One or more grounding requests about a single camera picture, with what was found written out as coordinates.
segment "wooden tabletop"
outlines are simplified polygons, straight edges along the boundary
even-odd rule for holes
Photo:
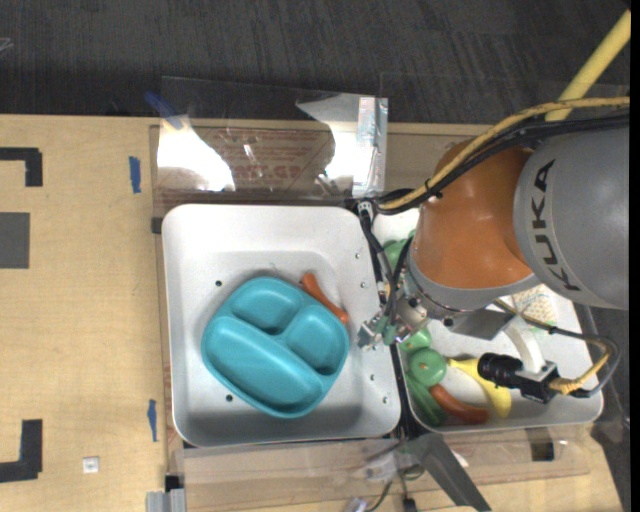
[[[0,147],[35,147],[43,155],[42,187],[25,186],[24,162],[0,161],[0,212],[30,218],[29,268],[0,268],[0,462],[18,460],[23,420],[43,426],[42,471],[35,480],[0,483],[0,510],[141,511],[146,493],[164,487],[163,362],[150,230],[149,134],[157,124],[0,116]],[[415,184],[429,158],[477,130],[448,127],[427,140],[433,127],[391,125],[389,161],[404,171],[394,186]],[[140,162],[139,193],[130,158]],[[582,442],[586,474],[481,491],[495,510],[620,510],[601,448],[588,436]],[[88,457],[99,458],[99,471],[84,472]],[[416,496],[423,508],[451,506],[442,491]],[[401,510],[398,498],[380,510]]]

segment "blue tray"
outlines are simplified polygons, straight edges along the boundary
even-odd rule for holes
[[[255,408],[299,418],[325,397],[349,352],[333,313],[273,277],[247,281],[211,318],[202,337],[208,370]]]

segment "black lettering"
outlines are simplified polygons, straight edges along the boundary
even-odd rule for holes
[[[542,190],[542,192],[547,191],[547,174],[549,174],[549,169],[551,169],[554,162],[555,160],[551,160],[551,162],[542,167],[536,175],[536,188]]]
[[[574,292],[579,292],[580,291],[580,288],[578,288],[576,285],[571,284],[569,282],[569,276],[567,275],[567,273],[564,271],[563,268],[560,269],[560,274],[557,274],[556,272],[554,272],[551,269],[549,269],[549,272],[551,272],[554,276],[556,276],[558,279],[560,279],[560,281],[562,281],[562,285],[567,290],[571,290],[571,291],[574,291]]]
[[[547,235],[536,235],[536,243],[546,244],[547,248],[549,249],[549,256],[544,258],[544,262],[547,265],[557,265],[558,258],[556,258],[556,253],[554,252],[553,247],[551,246],[551,241],[549,240]]]
[[[533,214],[536,216],[536,220],[534,220],[531,225],[533,229],[544,229],[547,227],[546,221],[542,220],[542,211],[544,210],[544,197],[540,202],[540,206],[536,206],[536,202],[533,198],[531,198],[531,209],[533,210]]]

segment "white square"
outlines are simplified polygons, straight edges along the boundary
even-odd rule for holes
[[[100,471],[100,457],[84,457],[82,459],[83,473],[97,473]]]

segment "yellow pole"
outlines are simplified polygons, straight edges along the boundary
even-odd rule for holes
[[[631,39],[631,11],[627,10],[602,40],[591,57],[584,63],[578,74],[573,78],[564,92],[558,98],[561,100],[575,100],[584,97],[600,75],[611,64],[616,55]],[[549,112],[547,121],[561,121],[571,113],[570,109]]]

